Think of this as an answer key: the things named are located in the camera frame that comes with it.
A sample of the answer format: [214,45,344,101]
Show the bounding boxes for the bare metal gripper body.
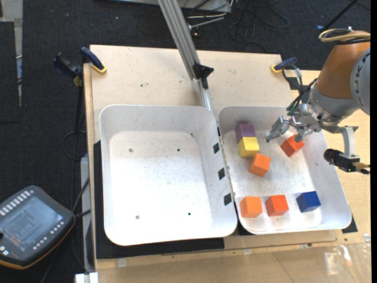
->
[289,98,325,133]

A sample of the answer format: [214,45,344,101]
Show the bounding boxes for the red-orange cube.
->
[280,133,306,157]
[264,195,290,217]

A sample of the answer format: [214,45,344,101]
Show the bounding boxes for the purple cube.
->
[234,123,257,143]

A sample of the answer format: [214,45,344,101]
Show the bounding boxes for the yellow cube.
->
[237,136,261,158]

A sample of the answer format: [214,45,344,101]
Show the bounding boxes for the orange cube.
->
[239,196,263,219]
[249,152,272,177]

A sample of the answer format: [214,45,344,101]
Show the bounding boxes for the white plastic tray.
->
[99,104,239,246]
[217,106,353,236]

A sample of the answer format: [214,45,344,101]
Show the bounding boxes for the blue cube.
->
[296,190,322,213]

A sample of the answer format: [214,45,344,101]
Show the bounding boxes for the pale wood board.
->
[88,44,338,259]

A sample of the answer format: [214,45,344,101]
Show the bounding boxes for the black cylinder on white bracket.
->
[323,125,362,173]

